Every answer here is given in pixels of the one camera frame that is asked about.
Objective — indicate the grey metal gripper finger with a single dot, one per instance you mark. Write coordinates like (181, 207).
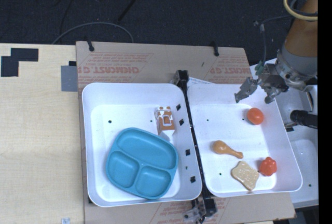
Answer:
(245, 89)
(270, 98)

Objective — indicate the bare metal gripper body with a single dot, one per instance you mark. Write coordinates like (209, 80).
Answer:
(275, 81)

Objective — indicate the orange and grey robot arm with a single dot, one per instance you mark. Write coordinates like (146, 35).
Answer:
(302, 36)

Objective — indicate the orange tomato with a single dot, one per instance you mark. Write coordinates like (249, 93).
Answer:
(255, 116)

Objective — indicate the white plastic tray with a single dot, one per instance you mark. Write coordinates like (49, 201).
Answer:
(129, 103)
(233, 129)

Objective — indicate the tan chicken drumstick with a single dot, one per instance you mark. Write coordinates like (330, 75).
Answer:
(224, 148)

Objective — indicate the red bell pepper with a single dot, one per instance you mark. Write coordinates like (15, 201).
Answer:
(268, 166)

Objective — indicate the thin black rod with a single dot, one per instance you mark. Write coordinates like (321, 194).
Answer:
(193, 134)

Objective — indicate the pale bread slice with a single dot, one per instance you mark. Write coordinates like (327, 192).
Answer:
(245, 175)

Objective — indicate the orange and white carton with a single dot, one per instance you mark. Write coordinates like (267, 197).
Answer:
(164, 122)

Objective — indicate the brown cardboard board, red print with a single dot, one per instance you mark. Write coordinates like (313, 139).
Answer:
(160, 62)

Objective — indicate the blue divided plate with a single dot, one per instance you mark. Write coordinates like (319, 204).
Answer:
(141, 163)

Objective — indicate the black cylinder on white bracket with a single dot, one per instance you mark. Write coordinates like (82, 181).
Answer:
(304, 118)

